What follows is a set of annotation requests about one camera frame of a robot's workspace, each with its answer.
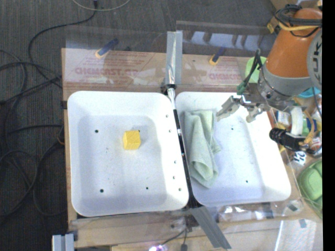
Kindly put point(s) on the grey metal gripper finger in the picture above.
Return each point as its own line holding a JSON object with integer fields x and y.
{"x": 227, "y": 108}
{"x": 254, "y": 114}

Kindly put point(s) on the brown cardboard board red print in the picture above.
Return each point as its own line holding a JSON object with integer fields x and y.
{"x": 117, "y": 72}

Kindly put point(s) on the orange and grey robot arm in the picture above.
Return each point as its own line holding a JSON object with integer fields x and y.
{"x": 288, "y": 54}

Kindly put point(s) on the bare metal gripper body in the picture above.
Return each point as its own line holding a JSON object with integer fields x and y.
{"x": 255, "y": 98}

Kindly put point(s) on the pale green cloth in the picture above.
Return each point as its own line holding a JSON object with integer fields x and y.
{"x": 200, "y": 150}

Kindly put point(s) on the yellow cube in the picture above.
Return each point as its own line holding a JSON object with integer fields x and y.
{"x": 132, "y": 139}

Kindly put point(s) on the white plastic tray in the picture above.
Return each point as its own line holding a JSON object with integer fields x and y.
{"x": 125, "y": 166}
{"x": 243, "y": 161}

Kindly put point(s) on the black and white packet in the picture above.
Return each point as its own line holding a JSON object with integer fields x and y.
{"x": 299, "y": 158}

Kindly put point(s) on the black cylinder on white bracket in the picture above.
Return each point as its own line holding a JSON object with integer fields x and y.
{"x": 286, "y": 138}

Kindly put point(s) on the green divided plate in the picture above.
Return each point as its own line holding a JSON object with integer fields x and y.
{"x": 312, "y": 184}

